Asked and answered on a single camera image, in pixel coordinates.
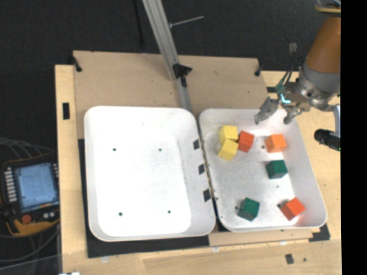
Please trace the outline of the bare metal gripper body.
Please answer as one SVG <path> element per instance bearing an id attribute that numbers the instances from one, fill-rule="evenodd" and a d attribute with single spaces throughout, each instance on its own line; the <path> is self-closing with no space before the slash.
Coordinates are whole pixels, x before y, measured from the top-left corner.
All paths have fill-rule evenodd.
<path id="1" fill-rule="evenodd" d="M 339 94 L 339 81 L 296 78 L 295 81 L 281 80 L 279 83 L 280 105 L 286 110 L 309 111 L 311 108 L 331 112 L 335 104 L 331 99 Z"/>

